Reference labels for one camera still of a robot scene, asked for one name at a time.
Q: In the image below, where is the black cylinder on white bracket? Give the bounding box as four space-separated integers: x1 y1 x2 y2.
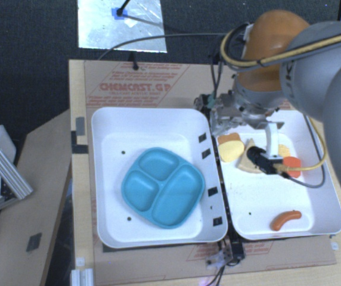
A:
246 123 283 176

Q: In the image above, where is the orange toy carrot piece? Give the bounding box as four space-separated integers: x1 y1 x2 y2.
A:
281 156 303 179

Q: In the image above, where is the black block with thin wires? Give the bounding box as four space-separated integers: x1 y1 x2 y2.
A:
229 239 245 262

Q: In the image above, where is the orange toy sausage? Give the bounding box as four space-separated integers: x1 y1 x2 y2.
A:
269 210 303 232

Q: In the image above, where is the white plastic tray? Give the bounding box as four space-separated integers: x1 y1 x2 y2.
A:
214 108 341 241
91 106 229 249

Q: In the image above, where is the yellow toy biscuit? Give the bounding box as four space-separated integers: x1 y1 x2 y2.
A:
219 140 245 163

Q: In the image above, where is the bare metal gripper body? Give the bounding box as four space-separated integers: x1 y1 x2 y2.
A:
209 92 267 136

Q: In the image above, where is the brown cardboard board red print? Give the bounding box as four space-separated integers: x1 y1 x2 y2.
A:
83 59 337 286

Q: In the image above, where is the blue divided plate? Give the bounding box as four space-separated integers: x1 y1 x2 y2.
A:
120 147 206 230

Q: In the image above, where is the beige toy pizza slice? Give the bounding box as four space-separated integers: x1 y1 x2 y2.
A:
237 138 267 174

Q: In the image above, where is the brown toy bread slice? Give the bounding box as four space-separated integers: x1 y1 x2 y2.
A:
217 132 241 145

